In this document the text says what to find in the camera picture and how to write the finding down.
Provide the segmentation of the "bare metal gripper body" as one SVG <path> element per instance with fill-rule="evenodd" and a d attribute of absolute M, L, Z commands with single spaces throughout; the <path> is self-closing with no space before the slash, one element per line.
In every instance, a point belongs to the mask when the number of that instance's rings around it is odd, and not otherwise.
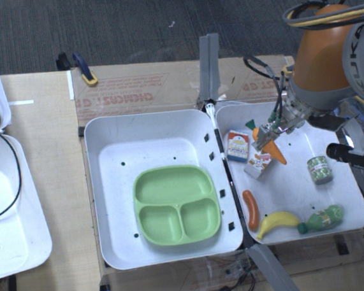
<path fill-rule="evenodd" d="M 266 122 L 258 126 L 258 135 L 259 138 L 264 138 L 268 131 L 276 131 L 280 135 L 288 134 L 303 126 L 304 123 L 303 114 L 291 105 L 291 101 L 278 99 Z"/>

